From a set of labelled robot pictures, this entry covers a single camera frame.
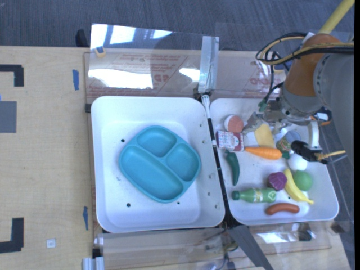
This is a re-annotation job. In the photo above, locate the white egg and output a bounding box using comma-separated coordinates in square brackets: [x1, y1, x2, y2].
[287, 152, 308, 172]

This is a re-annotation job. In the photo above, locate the brown sausage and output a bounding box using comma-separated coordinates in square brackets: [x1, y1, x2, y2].
[265, 202, 300, 216]

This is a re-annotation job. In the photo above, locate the pink and white carton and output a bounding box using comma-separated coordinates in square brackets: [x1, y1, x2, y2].
[215, 130, 245, 152]

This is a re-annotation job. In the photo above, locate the brown cardboard board red print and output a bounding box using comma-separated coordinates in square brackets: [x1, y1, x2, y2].
[84, 50, 333, 260]

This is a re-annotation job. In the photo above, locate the orange carrot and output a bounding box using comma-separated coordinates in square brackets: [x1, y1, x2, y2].
[244, 146, 290, 160]

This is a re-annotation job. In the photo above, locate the orange and white round toy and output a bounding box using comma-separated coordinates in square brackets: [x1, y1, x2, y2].
[224, 114, 245, 133]

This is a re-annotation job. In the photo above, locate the blue divided plate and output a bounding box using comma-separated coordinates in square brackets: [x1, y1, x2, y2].
[118, 125, 202, 204]

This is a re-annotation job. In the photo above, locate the green bottle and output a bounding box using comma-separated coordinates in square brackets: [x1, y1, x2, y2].
[231, 187, 277, 204]

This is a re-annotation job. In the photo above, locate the yellow banana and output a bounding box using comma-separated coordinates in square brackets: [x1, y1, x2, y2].
[283, 168, 314, 205]

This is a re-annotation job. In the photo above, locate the yellow wedge toy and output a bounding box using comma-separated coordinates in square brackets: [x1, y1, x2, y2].
[254, 122, 276, 148]

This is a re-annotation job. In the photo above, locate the green ball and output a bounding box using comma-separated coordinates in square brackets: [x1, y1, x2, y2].
[292, 169, 313, 191]

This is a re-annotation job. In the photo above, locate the white plastic tray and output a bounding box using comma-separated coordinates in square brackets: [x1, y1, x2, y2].
[209, 97, 340, 226]
[90, 95, 226, 233]

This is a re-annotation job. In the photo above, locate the green can with grey lid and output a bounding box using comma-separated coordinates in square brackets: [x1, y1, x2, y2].
[276, 130, 302, 153]

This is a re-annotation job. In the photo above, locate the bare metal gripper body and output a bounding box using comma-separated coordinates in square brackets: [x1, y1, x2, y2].
[263, 99, 313, 126]

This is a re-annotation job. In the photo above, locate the purple shell toy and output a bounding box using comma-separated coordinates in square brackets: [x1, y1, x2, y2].
[267, 172, 288, 191]

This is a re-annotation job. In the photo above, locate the green chili pepper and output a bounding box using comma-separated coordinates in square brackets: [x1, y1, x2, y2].
[224, 150, 241, 187]

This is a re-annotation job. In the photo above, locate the black cylinder on white bracket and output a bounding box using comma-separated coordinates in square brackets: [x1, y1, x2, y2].
[291, 119, 325, 163]

